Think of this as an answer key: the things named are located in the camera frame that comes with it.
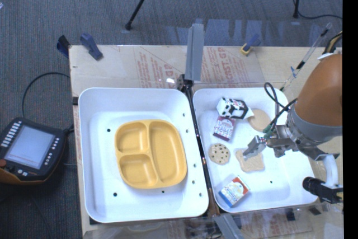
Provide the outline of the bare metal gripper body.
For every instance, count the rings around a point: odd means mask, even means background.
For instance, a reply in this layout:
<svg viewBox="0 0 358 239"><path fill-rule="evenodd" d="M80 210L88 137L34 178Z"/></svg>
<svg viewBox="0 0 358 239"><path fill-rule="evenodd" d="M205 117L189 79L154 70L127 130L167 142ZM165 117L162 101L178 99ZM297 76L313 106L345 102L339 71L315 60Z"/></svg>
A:
<svg viewBox="0 0 358 239"><path fill-rule="evenodd" d="M298 147L290 138L290 130L286 125L276 125L265 134L266 146L274 150L276 158L285 155L286 151L297 152Z"/></svg>

